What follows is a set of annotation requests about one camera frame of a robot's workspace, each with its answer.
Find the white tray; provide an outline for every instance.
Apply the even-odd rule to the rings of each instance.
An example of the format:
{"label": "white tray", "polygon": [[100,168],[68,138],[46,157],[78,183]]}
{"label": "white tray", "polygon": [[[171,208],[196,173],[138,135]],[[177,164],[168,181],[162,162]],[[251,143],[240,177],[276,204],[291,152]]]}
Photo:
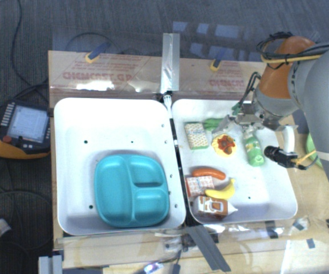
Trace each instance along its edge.
{"label": "white tray", "polygon": [[[185,219],[173,135],[161,103],[139,99],[66,98],[54,108],[58,222],[71,235],[139,229],[172,229]],[[153,227],[114,228],[95,207],[94,171],[108,155],[134,153],[152,157],[168,183],[169,213]]]}
{"label": "white tray", "polygon": [[[224,158],[216,154],[211,146],[210,132],[206,132],[210,144],[208,148],[201,150],[189,148],[184,129],[186,122],[223,118],[231,114],[231,107],[235,104],[236,101],[228,100],[180,99],[172,106],[184,176],[190,176],[195,168],[207,166],[223,171],[227,175],[224,181],[214,179],[217,188],[224,187],[228,178],[235,179],[235,195],[229,199],[229,202],[238,209],[237,212],[221,221],[210,217],[196,215],[194,217],[204,224],[292,218],[297,212],[297,202],[287,170],[268,158],[260,167],[249,165],[239,126],[235,126],[229,132],[229,136],[233,137],[237,144],[237,150],[231,157]],[[262,150],[266,146],[279,146],[275,133],[269,129],[258,130],[256,135]]]}

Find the sausage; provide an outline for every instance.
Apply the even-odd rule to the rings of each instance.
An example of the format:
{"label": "sausage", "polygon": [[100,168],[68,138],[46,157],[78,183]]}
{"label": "sausage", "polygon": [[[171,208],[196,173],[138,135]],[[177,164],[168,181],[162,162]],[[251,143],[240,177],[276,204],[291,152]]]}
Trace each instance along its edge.
{"label": "sausage", "polygon": [[225,173],[214,168],[197,168],[192,171],[192,176],[212,176],[219,180],[225,180],[226,178]]}

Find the green bottle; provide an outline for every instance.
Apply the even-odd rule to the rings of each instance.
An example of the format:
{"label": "green bottle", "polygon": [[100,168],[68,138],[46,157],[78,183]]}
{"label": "green bottle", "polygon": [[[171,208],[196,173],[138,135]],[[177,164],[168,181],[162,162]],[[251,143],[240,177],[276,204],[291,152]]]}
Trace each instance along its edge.
{"label": "green bottle", "polygon": [[262,153],[261,145],[253,133],[243,133],[248,162],[253,167],[259,167],[264,164],[265,158]]}

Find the blue divided plate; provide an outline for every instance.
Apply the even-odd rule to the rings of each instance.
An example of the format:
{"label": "blue divided plate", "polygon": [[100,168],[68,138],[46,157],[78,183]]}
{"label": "blue divided plate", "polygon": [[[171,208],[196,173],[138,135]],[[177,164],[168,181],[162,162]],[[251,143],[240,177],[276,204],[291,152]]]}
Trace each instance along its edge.
{"label": "blue divided plate", "polygon": [[168,185],[162,166],[136,154],[103,158],[95,170],[95,200],[100,217],[120,228],[155,225],[168,214]]}

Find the banana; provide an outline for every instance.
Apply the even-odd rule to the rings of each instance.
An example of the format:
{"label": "banana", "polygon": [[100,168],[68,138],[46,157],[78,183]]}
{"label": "banana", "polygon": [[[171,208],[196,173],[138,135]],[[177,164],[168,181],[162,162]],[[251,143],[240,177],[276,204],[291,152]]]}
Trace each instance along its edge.
{"label": "banana", "polygon": [[205,195],[211,198],[228,200],[235,194],[235,180],[230,179],[230,183],[221,190],[206,189]]}

